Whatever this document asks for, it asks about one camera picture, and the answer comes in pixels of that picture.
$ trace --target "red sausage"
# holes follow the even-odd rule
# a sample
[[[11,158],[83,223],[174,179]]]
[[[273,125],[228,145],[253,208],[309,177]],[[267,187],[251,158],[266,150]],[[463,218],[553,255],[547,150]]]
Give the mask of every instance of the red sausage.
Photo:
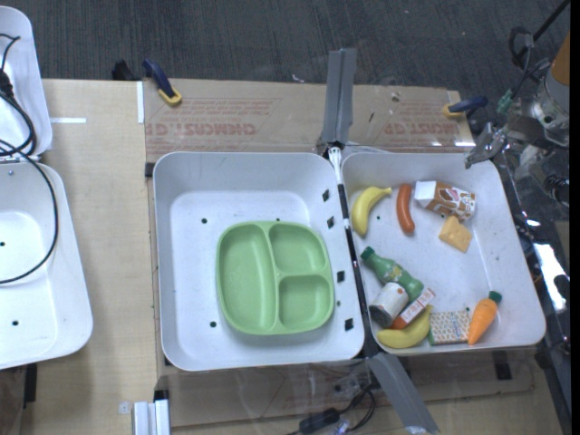
[[[412,234],[415,230],[415,223],[411,217],[411,209],[409,207],[411,191],[411,184],[401,184],[397,194],[397,218],[402,231],[407,234]]]

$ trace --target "green plate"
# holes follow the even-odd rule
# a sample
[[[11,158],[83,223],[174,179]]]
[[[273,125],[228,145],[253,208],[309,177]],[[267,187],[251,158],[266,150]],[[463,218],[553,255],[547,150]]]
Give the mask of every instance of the green plate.
[[[246,334],[296,334],[334,309],[326,246],[311,228],[257,221],[229,227],[217,243],[217,294],[227,321]]]

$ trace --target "yellow banana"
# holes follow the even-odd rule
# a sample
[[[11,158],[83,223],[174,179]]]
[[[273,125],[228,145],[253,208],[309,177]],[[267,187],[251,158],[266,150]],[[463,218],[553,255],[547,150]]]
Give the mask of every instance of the yellow banana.
[[[366,235],[369,227],[369,213],[372,207],[385,195],[391,195],[391,187],[369,187],[354,201],[351,211],[351,221],[353,223],[353,229],[361,237]]]
[[[377,339],[391,348],[411,348],[429,334],[432,304],[428,304],[413,322],[404,329],[383,329],[377,332]]]

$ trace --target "toy carrot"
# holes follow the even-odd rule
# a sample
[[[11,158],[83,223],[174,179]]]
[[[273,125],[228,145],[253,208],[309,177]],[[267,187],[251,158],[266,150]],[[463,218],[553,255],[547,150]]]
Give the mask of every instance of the toy carrot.
[[[469,324],[468,344],[475,344],[491,325],[498,312],[501,295],[491,290],[488,298],[479,300]]]

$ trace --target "clamp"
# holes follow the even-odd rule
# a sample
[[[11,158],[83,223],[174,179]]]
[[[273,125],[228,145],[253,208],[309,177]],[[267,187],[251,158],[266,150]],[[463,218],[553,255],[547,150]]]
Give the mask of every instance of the clamp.
[[[467,116],[469,117],[477,108],[483,108],[487,105],[488,97],[473,97],[464,101],[460,101],[459,103],[446,104],[443,106],[443,114],[447,118],[451,119],[458,118],[462,116],[464,111],[468,111]]]
[[[149,58],[145,58],[142,66],[145,68],[146,74],[153,77],[159,87],[159,95],[161,95],[161,98],[168,105],[176,106],[181,103],[181,93],[175,87],[171,86],[169,79],[157,63]]]

